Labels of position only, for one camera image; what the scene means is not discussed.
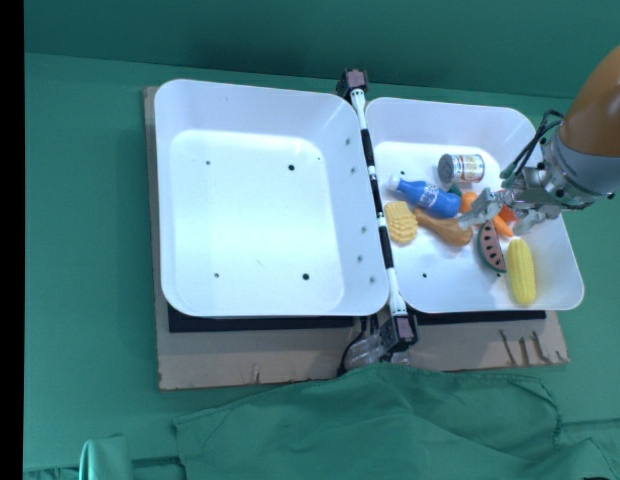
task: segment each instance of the cardboard base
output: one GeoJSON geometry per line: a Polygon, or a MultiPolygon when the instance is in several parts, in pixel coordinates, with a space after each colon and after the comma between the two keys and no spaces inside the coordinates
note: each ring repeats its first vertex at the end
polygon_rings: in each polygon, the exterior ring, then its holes
{"type": "MultiPolygon", "coordinates": [[[[248,384],[280,384],[336,376],[358,325],[334,328],[170,332],[161,290],[159,214],[154,134],[156,87],[143,91],[157,331],[158,384],[162,391],[248,384]]],[[[535,367],[569,362],[554,311],[545,318],[421,325],[419,342],[403,358],[436,371],[535,367]]]]}

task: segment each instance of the yellow corn cob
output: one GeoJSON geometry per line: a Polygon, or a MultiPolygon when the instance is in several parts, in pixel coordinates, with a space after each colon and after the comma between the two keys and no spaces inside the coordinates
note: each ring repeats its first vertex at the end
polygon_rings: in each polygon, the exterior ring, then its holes
{"type": "Polygon", "coordinates": [[[512,295],[519,304],[529,306],[537,296],[530,247],[523,239],[514,238],[510,241],[506,254],[512,295]]]}

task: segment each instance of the green tabletop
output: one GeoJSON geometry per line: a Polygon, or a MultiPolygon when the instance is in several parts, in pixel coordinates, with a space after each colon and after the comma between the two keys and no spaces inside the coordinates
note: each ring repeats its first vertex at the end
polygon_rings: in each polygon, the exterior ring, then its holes
{"type": "MultiPolygon", "coordinates": [[[[192,78],[331,92],[334,76],[25,56],[24,470],[76,465],[86,440],[114,433],[134,459],[174,457],[173,418],[269,389],[157,388],[142,89],[192,78]]],[[[512,107],[534,124],[570,104],[371,82],[369,99],[512,107]]],[[[571,363],[518,372],[543,380],[567,423],[604,428],[620,419],[620,190],[564,218],[585,284],[560,314],[571,363]]]]}

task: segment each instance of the bottle label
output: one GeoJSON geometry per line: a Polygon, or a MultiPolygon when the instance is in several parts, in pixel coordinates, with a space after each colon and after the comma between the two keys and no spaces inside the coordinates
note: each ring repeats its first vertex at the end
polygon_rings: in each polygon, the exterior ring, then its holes
{"type": "Polygon", "coordinates": [[[432,208],[434,203],[437,201],[438,195],[439,187],[430,183],[426,183],[425,187],[423,187],[423,194],[421,194],[421,197],[419,198],[418,206],[422,206],[424,208],[432,208]]]}

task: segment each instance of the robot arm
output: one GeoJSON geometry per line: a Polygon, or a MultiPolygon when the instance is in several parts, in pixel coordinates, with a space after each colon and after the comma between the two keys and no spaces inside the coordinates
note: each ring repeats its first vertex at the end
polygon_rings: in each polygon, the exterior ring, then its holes
{"type": "Polygon", "coordinates": [[[462,228],[490,220],[506,205],[519,218],[514,233],[523,235],[563,211],[614,195],[620,188],[620,45],[595,68],[565,116],[546,112],[501,178],[503,190],[485,189],[459,218],[462,228]],[[558,119],[548,124],[550,116],[558,119]],[[527,166],[537,145],[543,161],[527,166]]]}

